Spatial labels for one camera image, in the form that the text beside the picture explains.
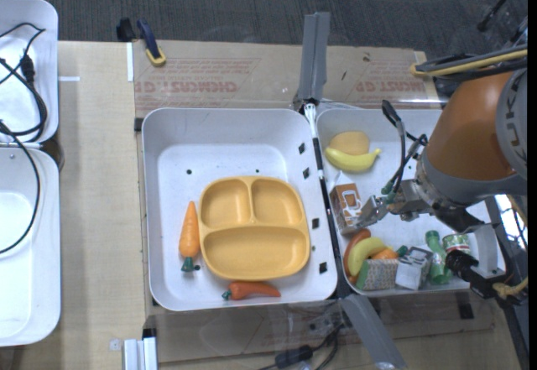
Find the brown box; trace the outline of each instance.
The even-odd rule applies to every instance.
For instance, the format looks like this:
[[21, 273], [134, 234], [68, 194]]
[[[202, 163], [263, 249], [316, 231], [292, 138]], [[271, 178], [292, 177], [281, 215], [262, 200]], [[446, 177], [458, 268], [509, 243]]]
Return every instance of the brown box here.
[[335, 185], [330, 193], [330, 203], [340, 233], [355, 232], [354, 225], [362, 213], [362, 201], [356, 184]]

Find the green can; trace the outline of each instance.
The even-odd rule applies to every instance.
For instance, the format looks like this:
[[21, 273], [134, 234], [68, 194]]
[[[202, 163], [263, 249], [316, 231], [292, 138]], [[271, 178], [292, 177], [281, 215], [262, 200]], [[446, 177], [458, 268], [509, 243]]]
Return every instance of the green can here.
[[446, 253], [458, 249], [468, 255], [472, 255], [470, 251], [470, 241], [467, 234], [450, 234], [442, 238], [442, 246], [446, 250]]

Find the yellow plate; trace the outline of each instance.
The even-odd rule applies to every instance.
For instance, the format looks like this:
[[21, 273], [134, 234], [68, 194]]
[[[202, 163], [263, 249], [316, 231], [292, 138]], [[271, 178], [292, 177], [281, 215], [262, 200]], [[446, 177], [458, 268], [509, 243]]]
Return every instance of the yellow plate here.
[[198, 212], [201, 253], [221, 278], [282, 278], [298, 272], [310, 257], [302, 200], [283, 180], [216, 180], [201, 193]]

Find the toy banana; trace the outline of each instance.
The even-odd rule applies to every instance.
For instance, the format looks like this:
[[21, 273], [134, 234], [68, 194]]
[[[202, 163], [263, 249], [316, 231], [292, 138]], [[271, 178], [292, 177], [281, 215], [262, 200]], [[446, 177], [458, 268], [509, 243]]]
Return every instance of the toy banana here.
[[378, 237], [368, 237], [358, 242], [349, 253], [348, 265], [351, 276], [357, 276], [366, 258], [372, 257], [386, 249], [387, 246]]
[[337, 149], [328, 147], [325, 149], [325, 156], [326, 159], [338, 169], [347, 172], [361, 172], [369, 169], [373, 165], [380, 152], [380, 149], [375, 149], [368, 154], [349, 155]]

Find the table surface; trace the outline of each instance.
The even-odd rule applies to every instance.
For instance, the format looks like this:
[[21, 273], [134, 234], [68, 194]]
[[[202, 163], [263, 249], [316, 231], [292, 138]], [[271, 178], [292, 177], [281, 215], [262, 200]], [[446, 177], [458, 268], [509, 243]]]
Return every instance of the table surface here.
[[[123, 340], [141, 338], [146, 300], [127, 44], [59, 42], [59, 73], [61, 317], [43, 341], [14, 348], [12, 369], [120, 369]], [[396, 340], [409, 368], [519, 368], [503, 312], [491, 306], [496, 318], [488, 330]], [[271, 362], [264, 355], [161, 367], [258, 368]], [[361, 344], [341, 347], [332, 366], [375, 368]]]

